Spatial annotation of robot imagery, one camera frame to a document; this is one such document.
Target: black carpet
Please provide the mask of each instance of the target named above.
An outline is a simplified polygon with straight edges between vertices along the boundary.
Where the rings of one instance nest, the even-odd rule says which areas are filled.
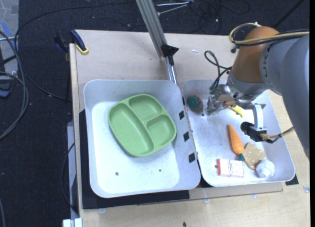
[[[309,29],[310,0],[195,0],[161,14],[160,21],[164,32],[174,33],[228,35],[237,25],[256,21],[281,32]],[[70,218],[61,174],[72,114],[71,103],[63,100],[70,98],[69,64],[54,35],[62,31],[70,40],[73,29],[146,32],[146,27],[134,0],[20,0],[19,23],[25,72],[46,92],[27,78],[28,109],[0,141],[0,198],[7,227],[57,227]],[[17,118],[21,93],[14,81],[10,96],[0,98],[0,133]]]

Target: black clamp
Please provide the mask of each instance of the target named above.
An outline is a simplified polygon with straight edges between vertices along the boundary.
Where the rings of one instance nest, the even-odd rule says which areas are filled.
[[[250,122],[242,122],[241,130],[245,135],[248,135],[253,141],[260,142],[264,139],[260,136],[262,133],[267,133],[267,130],[256,130],[254,124]],[[265,140],[268,143],[273,143],[270,139]]]
[[[168,61],[170,65],[174,65],[173,55],[179,50],[179,48],[172,47],[169,45],[162,45],[162,52],[164,57],[168,57]]]
[[[76,48],[80,51],[80,53],[83,55],[87,54],[89,52],[89,49],[84,44],[80,35],[75,30],[70,31],[70,34],[72,37],[72,42],[75,43]],[[62,31],[59,31],[54,36],[54,41],[57,48],[65,54],[66,61],[69,61],[69,41],[66,39]]]

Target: yellow clip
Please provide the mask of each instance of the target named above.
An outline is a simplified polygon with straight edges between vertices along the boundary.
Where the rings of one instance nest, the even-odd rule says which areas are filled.
[[[231,110],[235,111],[237,114],[239,114],[242,118],[244,118],[244,113],[243,113],[243,109],[239,106],[235,106],[235,107],[229,107]]]
[[[83,51],[78,45],[76,45],[76,47],[77,47],[77,49],[80,51],[80,53],[81,53],[82,55],[86,55],[86,54],[89,52],[89,49],[88,49],[87,46],[85,46],[86,50],[84,50],[84,51]]]

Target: aluminum rod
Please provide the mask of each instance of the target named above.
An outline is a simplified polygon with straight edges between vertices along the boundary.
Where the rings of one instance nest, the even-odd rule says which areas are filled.
[[[136,0],[139,10],[141,12],[142,18],[146,27],[149,31],[152,42],[157,51],[157,55],[160,58],[164,58],[164,53],[162,51],[162,46],[167,45],[166,38],[161,26],[161,23],[158,19],[157,11],[153,5],[152,0]],[[169,59],[165,58],[166,70],[169,76],[169,79],[177,84],[177,76],[174,65],[169,63]]]

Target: wire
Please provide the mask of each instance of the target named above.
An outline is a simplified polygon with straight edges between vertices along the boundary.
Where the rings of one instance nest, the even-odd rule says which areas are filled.
[[[181,5],[181,4],[189,4],[190,1],[179,2],[179,3],[165,3],[165,4],[157,4],[157,6],[165,6],[165,5]]]
[[[236,44],[236,45],[250,45],[250,46],[254,46],[254,45],[258,45],[262,43],[266,43],[266,42],[270,42],[273,40],[280,40],[280,39],[290,39],[290,38],[297,38],[297,37],[301,37],[305,34],[310,33],[309,31],[306,32],[285,32],[285,33],[281,33],[281,34],[275,34],[275,35],[270,35],[270,36],[265,36],[265,37],[259,37],[259,38],[253,38],[253,39],[248,39],[248,40],[235,40],[235,34],[236,32],[238,32],[241,28],[243,27],[247,27],[247,26],[254,26],[254,27],[261,27],[261,25],[257,24],[257,23],[245,23],[245,24],[241,24],[237,27],[235,27],[229,34],[229,40]]]
[[[211,61],[211,60],[207,57],[207,53],[209,53],[209,54],[213,57],[213,59],[216,61],[216,63],[214,63],[213,61]],[[214,54],[212,51],[210,51],[210,50],[205,51],[204,56],[205,56],[205,58],[207,59],[207,61],[209,61],[210,63],[212,63],[214,66],[217,66],[217,68],[218,68],[218,76],[217,76],[217,78],[214,80],[213,84],[212,84],[212,85],[210,86],[210,88],[209,88],[210,93],[211,93],[213,90],[215,90],[215,89],[218,87],[221,76],[223,76],[224,73],[226,73],[226,72],[228,72],[229,70],[231,70],[232,67],[223,67],[223,66],[219,65],[219,61],[218,61],[217,57],[216,57],[215,54]]]
[[[15,33],[15,36],[14,36],[14,46],[15,46],[15,50],[18,51],[18,48],[17,48],[17,37],[21,31],[21,29],[23,29],[27,24],[31,23],[32,21],[38,19],[38,18],[41,18],[43,16],[46,16],[46,15],[49,15],[49,14],[53,14],[53,13],[56,13],[56,12],[61,12],[61,11],[67,11],[67,10],[76,10],[76,9],[85,9],[85,8],[97,8],[97,7],[105,7],[105,6],[110,6],[110,5],[114,5],[114,4],[126,4],[126,3],[131,3],[131,2],[135,2],[135,0],[130,0],[130,1],[125,1],[125,2],[115,2],[115,3],[107,3],[107,4],[102,4],[102,5],[92,5],[92,6],[75,6],[75,7],[66,7],[66,8],[61,8],[61,9],[57,9],[57,10],[53,10],[53,11],[50,11],[50,12],[46,12],[46,13],[43,13],[43,14],[40,14],[36,17],[33,17],[31,18],[30,20],[26,21],[24,24],[22,24],[17,32]],[[25,71],[25,69],[23,68],[23,66],[21,65],[21,69],[23,70],[25,76],[32,82],[32,84],[34,84],[34,86],[36,88],[38,88],[40,91],[42,91],[43,93],[49,95],[49,96],[52,96],[54,98],[57,98],[57,99],[60,99],[60,100],[64,100],[64,101],[68,101],[68,102],[71,102],[71,100],[68,100],[66,98],[63,98],[63,97],[60,97],[58,95],[55,95],[45,89],[43,89],[42,87],[40,87],[28,74],[27,72]]]
[[[288,12],[286,13],[275,25],[274,28],[276,28],[278,25],[280,25],[296,8],[299,7],[301,3],[303,3],[304,0],[300,0],[296,3],[296,5]]]
[[[29,103],[29,92],[28,92],[26,85],[25,85],[25,77],[24,77],[24,72],[23,72],[23,67],[22,67],[21,61],[20,61],[20,57],[19,57],[17,51],[15,50],[14,45],[13,45],[12,41],[9,39],[9,37],[2,31],[0,31],[0,34],[6,38],[7,42],[9,43],[10,47],[12,48],[12,50],[14,52],[15,58],[18,62],[18,65],[19,65],[19,68],[21,71],[21,79],[12,75],[12,74],[7,73],[7,72],[0,71],[0,74],[7,75],[7,76],[17,80],[23,86],[23,102],[22,102],[20,114],[19,114],[18,118],[0,135],[0,140],[1,140],[4,137],[6,137],[16,127],[17,123],[21,120],[21,118],[25,114],[26,109],[28,107],[28,103]]]
[[[222,23],[221,23],[221,16],[220,16],[220,11],[221,8],[224,7],[232,12],[235,12],[237,14],[244,14],[249,12],[251,5],[245,1],[245,0],[225,0],[228,2],[243,2],[247,5],[247,8],[244,11],[235,11],[231,7],[227,6],[226,4],[223,4],[223,0],[201,0],[201,4],[197,3],[198,0],[194,1],[194,4],[190,3],[190,9],[191,11],[196,14],[197,16],[200,17],[199,21],[199,27],[190,31],[189,33],[194,33],[198,30],[203,31],[204,33],[208,34],[208,32],[205,30],[206,25],[208,24],[215,24],[218,27],[216,28],[215,32],[212,32],[212,34],[217,34],[221,28],[222,28]]]
[[[2,226],[5,227],[4,210],[3,210],[1,197],[0,197],[0,211],[1,211]]]
[[[71,204],[70,200],[67,198],[67,196],[65,195],[65,191],[64,191],[64,187],[63,187],[63,177],[64,177],[64,172],[65,172],[65,164],[69,158],[69,153],[71,151],[71,149],[73,148],[74,143],[70,146],[70,148],[68,149],[68,152],[65,156],[65,159],[63,161],[63,167],[62,167],[62,172],[61,172],[61,187],[62,187],[62,192],[63,192],[63,196],[65,198],[65,200],[67,201],[68,205],[74,209],[74,206]]]
[[[13,60],[14,58],[15,58],[15,55],[14,56],[10,56],[10,57],[8,57],[6,59],[3,59],[3,61],[0,62],[0,65],[8,63],[9,61]]]
[[[185,7],[185,6],[187,6],[187,4],[183,4],[183,5],[177,6],[177,7],[175,7],[175,8],[172,8],[172,9],[169,9],[169,10],[166,10],[166,11],[163,11],[163,12],[157,12],[157,13],[158,13],[158,16],[160,16],[160,15],[163,14],[163,13],[171,12],[171,11],[177,10],[177,9],[179,9],[179,8],[183,8],[183,7]]]
[[[265,133],[261,133],[260,136],[262,137],[262,139],[264,141],[267,141],[268,143],[274,143],[276,142],[279,138],[281,137],[284,137],[284,136],[287,136],[288,134],[292,133],[292,132],[295,132],[295,129],[294,127],[291,127],[289,128],[288,130],[280,133],[280,134],[277,134],[277,135],[267,135]]]

